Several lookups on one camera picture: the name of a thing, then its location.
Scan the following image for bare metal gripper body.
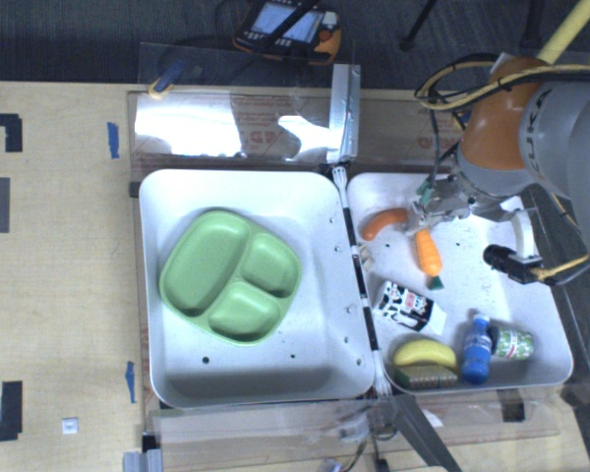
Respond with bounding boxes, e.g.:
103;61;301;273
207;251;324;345
424;174;474;222

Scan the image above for orange carrot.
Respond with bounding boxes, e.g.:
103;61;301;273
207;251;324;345
414;228;445;292

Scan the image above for orange sausage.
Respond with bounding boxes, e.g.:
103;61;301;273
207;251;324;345
361;206;411;242

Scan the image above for white plastic tray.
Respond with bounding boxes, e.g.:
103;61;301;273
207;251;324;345
138;167;378;409
346;171;575;395

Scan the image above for black and white carton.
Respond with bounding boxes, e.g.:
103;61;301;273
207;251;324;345
372;279;448;336

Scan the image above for yellow banana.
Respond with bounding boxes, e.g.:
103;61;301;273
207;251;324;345
391;337;460;371

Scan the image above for blue bottle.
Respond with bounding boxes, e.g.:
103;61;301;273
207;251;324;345
459;312;495;386

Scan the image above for green and white can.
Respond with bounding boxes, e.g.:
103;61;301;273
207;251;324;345
489;325;536;362

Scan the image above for olive ribbed biscuit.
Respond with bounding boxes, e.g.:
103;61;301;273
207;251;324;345
392;363;460;391

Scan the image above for green divided plate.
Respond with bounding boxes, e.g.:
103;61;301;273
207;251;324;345
157;208;304;348

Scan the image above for black cylinder on white bracket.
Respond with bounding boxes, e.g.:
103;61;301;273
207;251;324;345
482;207;546;286

